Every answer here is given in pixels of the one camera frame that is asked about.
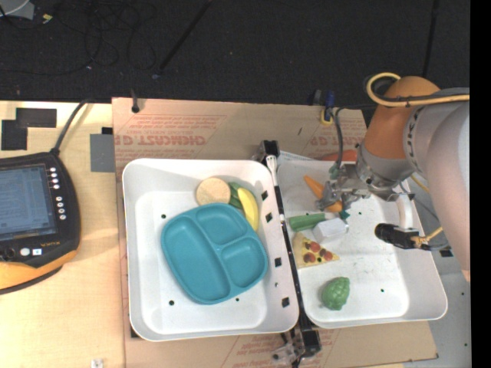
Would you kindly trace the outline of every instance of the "toy pizza slice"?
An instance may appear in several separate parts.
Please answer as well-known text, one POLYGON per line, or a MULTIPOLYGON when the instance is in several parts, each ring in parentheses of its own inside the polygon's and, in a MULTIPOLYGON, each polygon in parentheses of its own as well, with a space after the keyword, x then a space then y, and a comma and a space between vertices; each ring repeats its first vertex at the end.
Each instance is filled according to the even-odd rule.
POLYGON ((306 238, 301 232, 297 232, 293 238, 293 255, 297 268, 322 265, 329 261, 339 260, 334 252, 324 248, 318 242, 306 238))

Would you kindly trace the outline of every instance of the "cardboard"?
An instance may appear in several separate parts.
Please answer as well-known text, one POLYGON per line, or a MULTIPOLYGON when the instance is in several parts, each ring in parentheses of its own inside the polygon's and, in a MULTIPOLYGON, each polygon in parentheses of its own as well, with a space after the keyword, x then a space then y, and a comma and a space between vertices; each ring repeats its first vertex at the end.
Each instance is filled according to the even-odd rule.
MULTIPOLYGON (((251 159, 262 140, 277 140, 280 150, 323 159, 338 151, 334 125, 320 124, 321 107, 300 105, 138 100, 140 112, 133 113, 131 98, 114 98, 112 104, 127 366, 278 366, 272 359, 273 350, 283 344, 277 333, 160 343, 132 336, 121 173, 131 160, 144 157, 251 159)), ((353 149, 364 138, 366 126, 362 114, 343 110, 339 116, 344 149, 353 149)), ((304 360, 302 367, 374 366, 437 357, 426 321, 320 329, 319 335, 322 350, 304 360)))

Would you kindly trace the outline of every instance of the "black floor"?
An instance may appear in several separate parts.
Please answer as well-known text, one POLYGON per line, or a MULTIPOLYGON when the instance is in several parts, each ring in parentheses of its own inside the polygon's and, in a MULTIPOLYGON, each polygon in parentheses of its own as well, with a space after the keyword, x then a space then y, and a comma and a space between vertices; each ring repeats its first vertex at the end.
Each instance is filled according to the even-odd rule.
POLYGON ((214 0, 160 71, 206 1, 31 0, 32 19, 0 17, 0 100, 365 104, 382 71, 470 85, 470 0, 214 0))

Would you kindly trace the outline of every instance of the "toy green pepper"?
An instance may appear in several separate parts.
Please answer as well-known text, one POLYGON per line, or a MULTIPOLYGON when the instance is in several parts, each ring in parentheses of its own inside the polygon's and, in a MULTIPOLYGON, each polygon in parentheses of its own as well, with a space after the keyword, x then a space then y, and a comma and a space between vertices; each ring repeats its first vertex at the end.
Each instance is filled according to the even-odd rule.
POLYGON ((350 294, 350 279, 338 277, 330 281, 322 290, 321 299, 324 305, 333 311, 340 311, 350 294))

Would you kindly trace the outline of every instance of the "round beige toy food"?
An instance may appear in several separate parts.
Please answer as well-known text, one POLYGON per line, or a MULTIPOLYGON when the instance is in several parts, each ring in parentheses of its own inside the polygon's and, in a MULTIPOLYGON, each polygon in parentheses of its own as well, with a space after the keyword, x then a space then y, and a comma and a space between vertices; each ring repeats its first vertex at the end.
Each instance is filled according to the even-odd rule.
POLYGON ((218 177, 204 179, 196 189, 196 200, 200 205, 230 202, 229 184, 218 177))

